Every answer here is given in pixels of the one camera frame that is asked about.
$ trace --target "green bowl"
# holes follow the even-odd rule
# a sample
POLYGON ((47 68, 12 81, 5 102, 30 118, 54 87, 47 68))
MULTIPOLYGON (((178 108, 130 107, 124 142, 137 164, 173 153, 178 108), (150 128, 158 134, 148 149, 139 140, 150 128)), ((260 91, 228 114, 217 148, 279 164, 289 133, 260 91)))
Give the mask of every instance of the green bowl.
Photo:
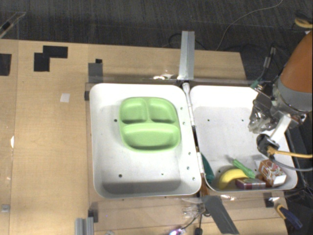
POLYGON ((180 143, 180 126, 173 104, 158 97, 131 97, 119 109, 122 141, 133 151, 164 151, 180 143))

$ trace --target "yellow cable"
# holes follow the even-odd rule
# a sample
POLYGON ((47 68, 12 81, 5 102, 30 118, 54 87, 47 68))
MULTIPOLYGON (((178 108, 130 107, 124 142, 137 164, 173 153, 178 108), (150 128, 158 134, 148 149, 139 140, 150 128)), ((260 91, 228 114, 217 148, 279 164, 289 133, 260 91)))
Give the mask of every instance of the yellow cable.
POLYGON ((293 153, 293 152, 287 152, 287 151, 278 151, 278 150, 274 149, 271 146, 268 147, 268 153, 270 155, 281 154, 281 155, 287 155, 287 156, 292 156, 292 157, 297 157, 297 158, 304 158, 304 159, 311 159, 311 158, 313 158, 313 154, 299 154, 299 153, 293 153))
POLYGON ((306 21, 304 19, 301 19, 301 18, 296 18, 294 20, 294 23, 296 25, 298 25, 299 27, 302 27, 302 28, 307 28, 307 29, 312 29, 313 28, 313 25, 311 23, 309 23, 308 21, 306 21))

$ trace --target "banana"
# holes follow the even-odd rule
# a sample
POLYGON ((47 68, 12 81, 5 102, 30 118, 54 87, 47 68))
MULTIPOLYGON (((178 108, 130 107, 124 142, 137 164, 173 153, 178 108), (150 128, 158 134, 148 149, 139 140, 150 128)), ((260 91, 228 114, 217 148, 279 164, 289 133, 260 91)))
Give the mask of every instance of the banana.
POLYGON ((237 178, 248 178, 241 169, 230 169, 224 172, 220 176, 219 189, 223 190, 229 184, 230 181, 237 178))

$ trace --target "small white square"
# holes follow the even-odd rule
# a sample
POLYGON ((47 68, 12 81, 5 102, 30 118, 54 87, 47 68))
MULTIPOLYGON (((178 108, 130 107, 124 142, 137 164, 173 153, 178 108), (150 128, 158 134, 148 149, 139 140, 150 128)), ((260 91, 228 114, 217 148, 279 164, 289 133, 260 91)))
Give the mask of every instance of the small white square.
POLYGON ((69 103, 70 93, 62 93, 60 102, 61 103, 69 103))

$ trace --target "wooden table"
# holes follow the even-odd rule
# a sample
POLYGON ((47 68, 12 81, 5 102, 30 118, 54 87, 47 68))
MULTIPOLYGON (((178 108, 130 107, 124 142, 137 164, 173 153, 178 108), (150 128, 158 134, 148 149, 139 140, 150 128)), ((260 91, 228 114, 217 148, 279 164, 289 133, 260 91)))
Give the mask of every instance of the wooden table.
MULTIPOLYGON (((75 219, 86 218, 89 208, 88 63, 102 59, 105 75, 177 74, 180 50, 0 40, 0 53, 12 54, 10 75, 0 76, 0 204, 11 205, 10 212, 0 213, 0 234, 74 234, 75 219), (43 45, 67 46, 68 57, 51 58, 50 72, 34 72, 34 53, 42 52, 43 45), (60 102, 62 94, 70 94, 68 103, 60 102)), ((195 77, 246 78, 238 53, 213 51, 195 52, 195 77)), ((283 198, 279 201, 286 205, 283 198)), ((241 234, 287 234, 283 219, 265 208, 263 199, 234 203, 224 204, 241 234)), ((173 224, 181 221, 179 215, 173 212, 173 224)), ((174 227, 146 225, 114 232, 158 235, 174 227)), ((220 234, 211 218, 202 227, 203 234, 220 234)))

